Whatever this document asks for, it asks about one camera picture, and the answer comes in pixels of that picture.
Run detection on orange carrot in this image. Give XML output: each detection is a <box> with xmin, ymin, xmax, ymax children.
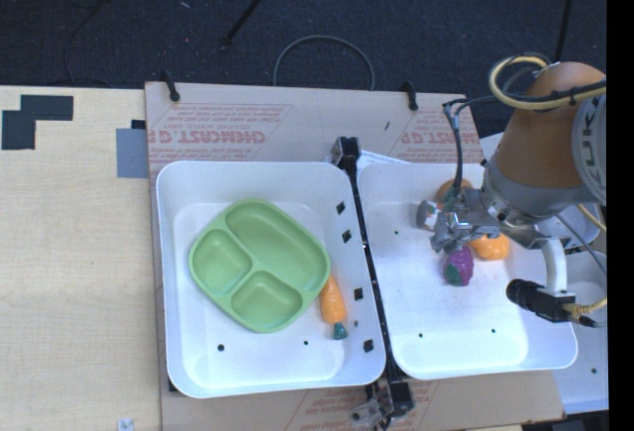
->
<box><xmin>318</xmin><ymin>273</ymin><xmax>350</xmax><ymax>341</ymax></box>

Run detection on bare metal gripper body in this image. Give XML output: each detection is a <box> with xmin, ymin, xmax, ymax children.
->
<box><xmin>447</xmin><ymin>187</ymin><xmax>548</xmax><ymax>244</ymax></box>

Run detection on black cylinder on white bracket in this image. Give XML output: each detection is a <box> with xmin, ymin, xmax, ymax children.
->
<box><xmin>505</xmin><ymin>236</ymin><xmax>579</xmax><ymax>324</ymax></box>

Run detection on orange round toy food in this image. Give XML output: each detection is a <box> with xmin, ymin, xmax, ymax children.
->
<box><xmin>435</xmin><ymin>177</ymin><xmax>475</xmax><ymax>203</ymax></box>

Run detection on white printed paper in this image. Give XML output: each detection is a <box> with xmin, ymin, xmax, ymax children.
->
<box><xmin>358</xmin><ymin>149</ymin><xmax>413</xmax><ymax>168</ymax></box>

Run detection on purple grapes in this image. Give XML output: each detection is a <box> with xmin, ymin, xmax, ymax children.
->
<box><xmin>442</xmin><ymin>244</ymin><xmax>476</xmax><ymax>288</ymax></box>

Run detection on white plastic tray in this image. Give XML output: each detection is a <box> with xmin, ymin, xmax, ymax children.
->
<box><xmin>357</xmin><ymin>162</ymin><xmax>581</xmax><ymax>381</ymax></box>
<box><xmin>156</xmin><ymin>160</ymin><xmax>388</xmax><ymax>399</ymax></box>

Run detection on orange toy bread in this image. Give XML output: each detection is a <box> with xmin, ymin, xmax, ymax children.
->
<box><xmin>467</xmin><ymin>232</ymin><xmax>512</xmax><ymax>263</ymax></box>

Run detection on brown cardboard board red print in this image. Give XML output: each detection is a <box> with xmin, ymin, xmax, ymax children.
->
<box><xmin>144</xmin><ymin>80</ymin><xmax>567</xmax><ymax>431</ymax></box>

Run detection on green divided plate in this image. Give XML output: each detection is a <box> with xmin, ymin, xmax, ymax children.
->
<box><xmin>187</xmin><ymin>197</ymin><xmax>333</xmax><ymax>335</ymax></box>

